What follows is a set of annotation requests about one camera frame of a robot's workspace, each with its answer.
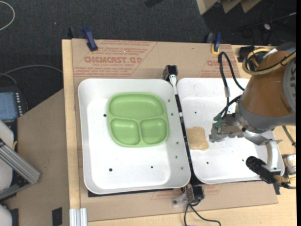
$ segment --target black floor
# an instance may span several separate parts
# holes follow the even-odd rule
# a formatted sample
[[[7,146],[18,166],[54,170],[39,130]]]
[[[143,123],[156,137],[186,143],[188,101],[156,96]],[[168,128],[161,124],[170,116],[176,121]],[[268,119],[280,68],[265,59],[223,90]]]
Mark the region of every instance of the black floor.
[[[202,42],[221,32],[222,42],[238,45],[278,45],[296,42],[296,16],[271,24],[269,32],[256,26],[237,28],[286,16],[296,11],[296,0],[263,0],[248,13],[237,5],[228,14],[216,4],[203,16],[196,0],[164,0],[149,8],[147,0],[0,0],[16,12],[14,22],[0,31],[0,73],[26,65],[62,68],[61,40],[69,27],[92,29],[96,39]],[[12,17],[0,3],[0,28]],[[63,87],[62,75],[47,68],[10,73],[33,108]],[[12,85],[0,77],[0,86]]]

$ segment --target green plate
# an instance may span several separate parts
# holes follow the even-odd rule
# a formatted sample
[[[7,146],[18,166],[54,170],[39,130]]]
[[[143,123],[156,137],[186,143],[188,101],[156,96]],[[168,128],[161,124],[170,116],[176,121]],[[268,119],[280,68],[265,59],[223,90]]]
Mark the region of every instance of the green plate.
[[[110,134],[122,146],[162,144],[168,137],[168,118],[163,101],[150,93],[120,93],[109,99]]]

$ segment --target white tray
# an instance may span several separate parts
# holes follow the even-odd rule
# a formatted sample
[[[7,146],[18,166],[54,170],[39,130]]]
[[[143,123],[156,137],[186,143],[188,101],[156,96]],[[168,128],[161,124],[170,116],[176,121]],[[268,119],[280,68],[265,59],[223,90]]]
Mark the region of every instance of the white tray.
[[[169,136],[157,146],[124,147],[110,136],[107,104],[123,92],[148,92],[165,104]],[[190,167],[172,86],[164,80],[87,79],[78,89],[86,187],[95,194],[185,186]]]
[[[243,87],[248,83],[247,79],[238,81]],[[230,100],[242,94],[233,79],[227,79],[227,83],[230,87]],[[222,142],[209,141],[213,118],[226,105],[222,79],[184,78],[177,83],[177,89],[186,129],[203,127],[209,144],[205,151],[190,150],[196,177],[206,184],[258,180],[259,176],[246,166],[246,159],[255,156],[266,162],[266,146],[258,146],[245,138],[237,137],[225,138]],[[235,105],[234,103],[229,108],[230,113],[235,111]],[[271,131],[263,135],[274,139]],[[278,160],[277,166],[283,173],[282,160]]]

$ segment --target blue clamp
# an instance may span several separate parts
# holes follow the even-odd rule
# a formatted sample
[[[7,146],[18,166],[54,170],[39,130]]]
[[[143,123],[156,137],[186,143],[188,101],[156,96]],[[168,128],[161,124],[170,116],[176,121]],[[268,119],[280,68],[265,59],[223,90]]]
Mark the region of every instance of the blue clamp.
[[[220,32],[217,32],[215,35],[215,41],[214,44],[212,45],[212,53],[214,55],[218,55],[220,53],[220,43],[222,40],[222,35]]]
[[[92,52],[92,51],[98,50],[98,47],[95,44],[95,41],[93,38],[92,30],[89,29],[88,27],[84,27],[82,34],[83,34],[84,38],[88,40],[87,46],[89,47],[90,51]]]

